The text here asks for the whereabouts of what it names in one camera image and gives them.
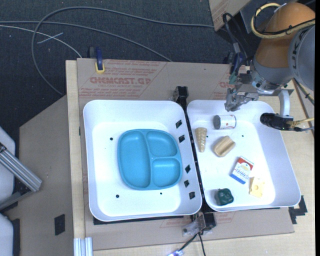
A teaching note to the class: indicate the beige bread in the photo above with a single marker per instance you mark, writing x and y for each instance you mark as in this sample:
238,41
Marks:
223,146

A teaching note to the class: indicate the white plastic tray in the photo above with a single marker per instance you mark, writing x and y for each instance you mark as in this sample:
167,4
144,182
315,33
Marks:
105,162
272,150

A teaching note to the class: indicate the yellow cheese wedge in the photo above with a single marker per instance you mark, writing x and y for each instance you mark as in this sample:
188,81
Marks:
257,187

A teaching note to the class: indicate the brown cardboard board red print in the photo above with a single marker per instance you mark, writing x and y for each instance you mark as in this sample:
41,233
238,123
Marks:
150,235

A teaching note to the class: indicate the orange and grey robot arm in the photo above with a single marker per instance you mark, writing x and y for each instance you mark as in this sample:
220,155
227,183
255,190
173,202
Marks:
277,47

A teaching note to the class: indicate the white can with grey lid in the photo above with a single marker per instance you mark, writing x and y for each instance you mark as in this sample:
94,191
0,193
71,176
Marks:
227,121

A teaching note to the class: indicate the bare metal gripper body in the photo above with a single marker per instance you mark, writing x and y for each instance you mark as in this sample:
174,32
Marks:
250,88

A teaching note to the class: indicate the black cylinder on white bracket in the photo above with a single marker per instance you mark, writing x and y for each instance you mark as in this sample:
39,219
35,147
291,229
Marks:
272,120

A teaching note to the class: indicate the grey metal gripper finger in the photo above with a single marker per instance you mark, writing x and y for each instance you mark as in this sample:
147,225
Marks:
241,102
229,102

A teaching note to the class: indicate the green bell pepper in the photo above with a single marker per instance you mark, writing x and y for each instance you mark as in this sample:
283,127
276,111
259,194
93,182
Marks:
224,197

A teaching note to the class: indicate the beige ice cream cone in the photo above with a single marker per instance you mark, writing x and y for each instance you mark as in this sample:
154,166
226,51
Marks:
201,137

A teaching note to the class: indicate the blue divided plate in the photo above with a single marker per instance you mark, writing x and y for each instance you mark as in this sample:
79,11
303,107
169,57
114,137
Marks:
135,160

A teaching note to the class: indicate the red white and blue carton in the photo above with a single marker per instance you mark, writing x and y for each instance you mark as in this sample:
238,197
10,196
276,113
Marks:
242,170

